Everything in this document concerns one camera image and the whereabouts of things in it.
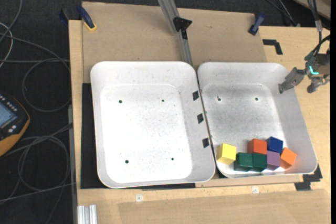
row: wooden table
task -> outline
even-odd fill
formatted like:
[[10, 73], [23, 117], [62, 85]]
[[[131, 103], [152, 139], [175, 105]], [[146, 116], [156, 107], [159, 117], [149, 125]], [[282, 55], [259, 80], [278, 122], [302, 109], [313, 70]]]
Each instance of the wooden table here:
[[[311, 183], [310, 191], [296, 191], [293, 182], [303, 181], [302, 175], [282, 179], [212, 179], [192, 189], [81, 189], [82, 31], [81, 21], [69, 22], [77, 202], [78, 205], [97, 205], [99, 224], [204, 223], [206, 220], [217, 223], [224, 217], [239, 223], [246, 220], [268, 223], [270, 218], [275, 219], [275, 223], [331, 223], [330, 84], [309, 94], [308, 78], [296, 87], [296, 93], [323, 176], [320, 182]], [[268, 62], [280, 63], [288, 71], [304, 67], [303, 58], [318, 39], [314, 28], [260, 27], [259, 33], [261, 39], [280, 42], [283, 55], [277, 55], [273, 46], [264, 46], [264, 52]], [[137, 194], [142, 195], [143, 202], [135, 201]]]

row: orange and black device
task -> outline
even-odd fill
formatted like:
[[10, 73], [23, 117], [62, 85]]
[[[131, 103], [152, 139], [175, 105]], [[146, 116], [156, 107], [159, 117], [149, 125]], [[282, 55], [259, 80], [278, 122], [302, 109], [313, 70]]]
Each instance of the orange and black device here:
[[23, 106], [11, 95], [0, 91], [0, 156], [22, 137], [30, 123]]

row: black floor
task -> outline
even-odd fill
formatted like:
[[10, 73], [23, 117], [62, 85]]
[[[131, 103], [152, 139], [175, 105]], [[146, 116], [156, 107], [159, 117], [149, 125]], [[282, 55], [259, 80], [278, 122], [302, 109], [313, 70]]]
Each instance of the black floor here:
[[[158, 5], [157, 0], [23, 0], [22, 10], [12, 26], [14, 37], [41, 45], [62, 59], [69, 58], [68, 30], [59, 19], [66, 7], [72, 19], [77, 19], [76, 6], [81, 1], [110, 2], [139, 5]], [[276, 0], [175, 0], [177, 7], [225, 10], [258, 15], [266, 14], [263, 25], [314, 27], [310, 11], [291, 1], [282, 0], [292, 16], [291, 22], [279, 11]], [[0, 0], [0, 23], [9, 26], [14, 20], [20, 0]], [[5, 32], [0, 25], [0, 33]], [[0, 59], [10, 46], [9, 39], [0, 43]], [[55, 55], [22, 41], [14, 41], [8, 60], [44, 60]], [[0, 67], [0, 92], [14, 96], [27, 109], [31, 124], [23, 137], [45, 136], [68, 124], [70, 98], [69, 72], [59, 62], [42, 62], [31, 72], [34, 63], [6, 62]], [[57, 137], [69, 151], [68, 131]], [[27, 142], [20, 141], [19, 148]], [[0, 157], [0, 223], [72, 223], [71, 180], [66, 176], [67, 159], [59, 142], [46, 140], [33, 146], [25, 158], [24, 167], [19, 158], [24, 151]], [[18, 177], [18, 169], [23, 180]], [[34, 189], [52, 189], [39, 192]]]

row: green cube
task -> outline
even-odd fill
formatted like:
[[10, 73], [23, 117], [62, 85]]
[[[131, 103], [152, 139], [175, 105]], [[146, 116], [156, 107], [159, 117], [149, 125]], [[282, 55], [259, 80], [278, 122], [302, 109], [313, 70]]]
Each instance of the green cube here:
[[260, 153], [252, 153], [253, 168], [251, 171], [262, 172], [267, 168], [267, 155]]
[[253, 168], [252, 153], [238, 152], [233, 162], [234, 170], [248, 172]]

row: teal light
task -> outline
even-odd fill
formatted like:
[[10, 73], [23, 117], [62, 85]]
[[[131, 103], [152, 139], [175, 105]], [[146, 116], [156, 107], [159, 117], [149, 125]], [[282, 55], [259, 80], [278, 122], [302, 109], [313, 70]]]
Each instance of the teal light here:
[[309, 66], [310, 69], [310, 73], [312, 73], [313, 75], [318, 75], [318, 72], [314, 72], [313, 68], [311, 66]]

